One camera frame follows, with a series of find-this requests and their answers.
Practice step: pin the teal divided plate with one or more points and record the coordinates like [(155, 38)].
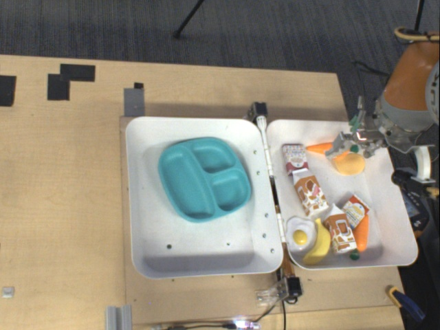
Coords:
[(196, 181)]

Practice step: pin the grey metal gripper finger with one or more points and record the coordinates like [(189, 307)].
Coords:
[(338, 143), (371, 148)]

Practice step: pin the large orange and white carton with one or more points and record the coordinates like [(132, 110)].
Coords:
[(311, 194)]

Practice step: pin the orange carrot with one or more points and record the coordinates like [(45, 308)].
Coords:
[(319, 148), (361, 234)]

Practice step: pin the white plastic tray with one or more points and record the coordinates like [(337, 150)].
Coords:
[(385, 198), (206, 246)]

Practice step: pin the white orange and blue packet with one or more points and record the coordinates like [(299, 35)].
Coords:
[(355, 211)]

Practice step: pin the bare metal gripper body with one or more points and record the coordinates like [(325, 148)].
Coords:
[(395, 137)]

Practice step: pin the yellow orange mango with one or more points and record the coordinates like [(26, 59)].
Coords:
[(350, 164)]

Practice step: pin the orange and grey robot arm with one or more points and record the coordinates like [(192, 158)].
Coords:
[(409, 77)]

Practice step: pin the small orange and white carton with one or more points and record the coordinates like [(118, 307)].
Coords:
[(340, 234)]

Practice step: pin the black cylinder on white bracket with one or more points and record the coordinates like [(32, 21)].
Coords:
[(417, 174)]

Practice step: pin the red and white carton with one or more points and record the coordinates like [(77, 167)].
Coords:
[(295, 160)]

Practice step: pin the yellow banana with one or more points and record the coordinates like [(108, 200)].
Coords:
[(319, 246)]

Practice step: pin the white fried egg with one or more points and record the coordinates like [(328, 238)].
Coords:
[(299, 234)]

